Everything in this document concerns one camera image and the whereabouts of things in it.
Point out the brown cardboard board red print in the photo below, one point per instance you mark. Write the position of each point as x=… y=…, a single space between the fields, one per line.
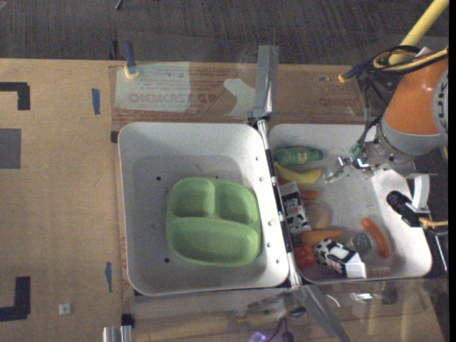
x=303 y=94

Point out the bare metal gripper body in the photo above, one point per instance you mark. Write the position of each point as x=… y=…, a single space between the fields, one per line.
x=386 y=157

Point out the green plastic bottle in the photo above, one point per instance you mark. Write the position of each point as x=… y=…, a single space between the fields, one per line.
x=294 y=156

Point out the small grey can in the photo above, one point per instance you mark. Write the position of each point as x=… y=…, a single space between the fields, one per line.
x=360 y=242

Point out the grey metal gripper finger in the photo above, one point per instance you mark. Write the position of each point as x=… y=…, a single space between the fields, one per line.
x=346 y=162
x=333 y=176

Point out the cow print milk carton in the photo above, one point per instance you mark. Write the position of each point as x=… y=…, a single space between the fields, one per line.
x=338 y=258
x=295 y=208

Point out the yellow banana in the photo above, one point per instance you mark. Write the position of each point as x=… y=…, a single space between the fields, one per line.
x=303 y=177

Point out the black cylinder on white bracket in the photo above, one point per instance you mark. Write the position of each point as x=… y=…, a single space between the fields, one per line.
x=402 y=203

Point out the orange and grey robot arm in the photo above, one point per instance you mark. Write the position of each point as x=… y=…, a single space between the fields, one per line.
x=409 y=98

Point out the red toy pepper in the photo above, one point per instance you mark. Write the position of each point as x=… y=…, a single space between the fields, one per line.
x=304 y=256

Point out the green divided plate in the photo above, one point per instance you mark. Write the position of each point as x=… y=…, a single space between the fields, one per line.
x=213 y=233

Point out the orange sausage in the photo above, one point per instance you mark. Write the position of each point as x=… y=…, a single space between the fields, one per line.
x=377 y=237

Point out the white plastic tray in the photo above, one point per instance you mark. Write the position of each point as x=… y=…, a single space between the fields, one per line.
x=352 y=198
x=146 y=226

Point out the long orange carrot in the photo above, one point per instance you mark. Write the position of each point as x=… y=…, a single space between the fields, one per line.
x=320 y=236

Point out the small orange carrot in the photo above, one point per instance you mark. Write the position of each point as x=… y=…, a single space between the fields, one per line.
x=309 y=195

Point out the beige bread roll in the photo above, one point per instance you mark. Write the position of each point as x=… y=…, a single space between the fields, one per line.
x=318 y=215

